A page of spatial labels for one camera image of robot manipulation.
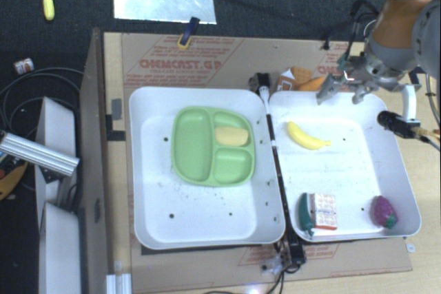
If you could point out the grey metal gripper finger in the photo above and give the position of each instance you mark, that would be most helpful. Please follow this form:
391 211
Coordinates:
329 90
360 93

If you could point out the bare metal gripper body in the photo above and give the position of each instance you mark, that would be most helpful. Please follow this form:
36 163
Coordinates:
358 74

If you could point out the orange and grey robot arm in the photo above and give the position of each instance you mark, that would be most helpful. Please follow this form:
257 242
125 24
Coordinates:
396 20

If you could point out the orange carrot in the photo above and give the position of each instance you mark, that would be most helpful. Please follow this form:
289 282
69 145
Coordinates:
311 83

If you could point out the brown and white carton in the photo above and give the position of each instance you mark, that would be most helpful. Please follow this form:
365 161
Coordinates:
285 82

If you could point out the yellow banana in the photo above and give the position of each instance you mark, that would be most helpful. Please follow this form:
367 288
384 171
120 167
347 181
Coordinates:
306 140

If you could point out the thin black and white rod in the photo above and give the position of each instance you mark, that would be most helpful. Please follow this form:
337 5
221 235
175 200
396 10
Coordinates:
276 155

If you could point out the white plastic tray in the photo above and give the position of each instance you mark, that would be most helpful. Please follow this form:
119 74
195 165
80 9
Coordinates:
206 213
344 179

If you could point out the tan bread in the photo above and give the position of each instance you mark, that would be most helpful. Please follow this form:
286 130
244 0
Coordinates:
231 136

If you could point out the purple grapes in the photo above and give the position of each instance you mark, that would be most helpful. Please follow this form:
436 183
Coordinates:
382 211

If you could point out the white and orange carton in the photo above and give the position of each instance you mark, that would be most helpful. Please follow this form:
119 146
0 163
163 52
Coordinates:
324 211

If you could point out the dark green cucumber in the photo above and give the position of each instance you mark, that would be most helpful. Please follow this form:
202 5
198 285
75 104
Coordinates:
304 213

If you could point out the brown cardboard board red print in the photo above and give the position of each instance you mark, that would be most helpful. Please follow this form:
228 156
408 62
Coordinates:
206 55

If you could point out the green divided plate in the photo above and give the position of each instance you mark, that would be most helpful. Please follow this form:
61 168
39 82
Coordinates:
193 148

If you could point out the yellow oblong capsule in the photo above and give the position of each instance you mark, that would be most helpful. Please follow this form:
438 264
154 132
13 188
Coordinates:
48 7

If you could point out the small red and white can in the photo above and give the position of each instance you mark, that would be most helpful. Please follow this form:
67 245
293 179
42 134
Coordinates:
23 66

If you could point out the black cylinder on white bracket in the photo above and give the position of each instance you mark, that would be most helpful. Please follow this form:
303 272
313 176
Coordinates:
396 123

